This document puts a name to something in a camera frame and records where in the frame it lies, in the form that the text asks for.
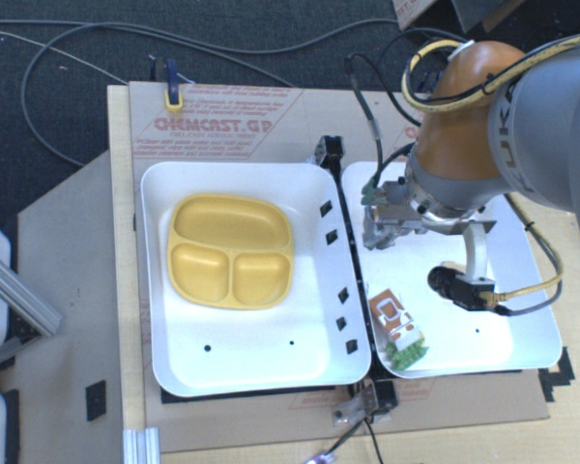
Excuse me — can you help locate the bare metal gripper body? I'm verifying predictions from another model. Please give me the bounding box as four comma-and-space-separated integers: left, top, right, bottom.
372, 180, 485, 237

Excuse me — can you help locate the orange and white carton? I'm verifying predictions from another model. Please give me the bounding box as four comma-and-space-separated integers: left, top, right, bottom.
367, 287, 424, 355

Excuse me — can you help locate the white plastic tray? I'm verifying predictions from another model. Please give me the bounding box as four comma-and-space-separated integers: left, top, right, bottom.
139, 160, 373, 398
340, 160, 564, 381

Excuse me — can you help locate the black block with thin wires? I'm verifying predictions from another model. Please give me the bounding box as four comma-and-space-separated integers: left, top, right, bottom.
332, 379, 399, 427

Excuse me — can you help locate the green broccoli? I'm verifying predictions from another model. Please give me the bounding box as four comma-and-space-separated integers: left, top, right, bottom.
385, 337, 430, 372

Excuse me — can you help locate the black cylinder on white bracket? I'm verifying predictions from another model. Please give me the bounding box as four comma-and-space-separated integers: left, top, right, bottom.
426, 219, 498, 313

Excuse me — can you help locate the yellow divided plate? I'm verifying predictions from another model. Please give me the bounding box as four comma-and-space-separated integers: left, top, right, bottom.
166, 192, 297, 311

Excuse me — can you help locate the brown cardboard board red print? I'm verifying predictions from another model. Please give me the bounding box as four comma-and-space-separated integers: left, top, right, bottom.
128, 80, 552, 454

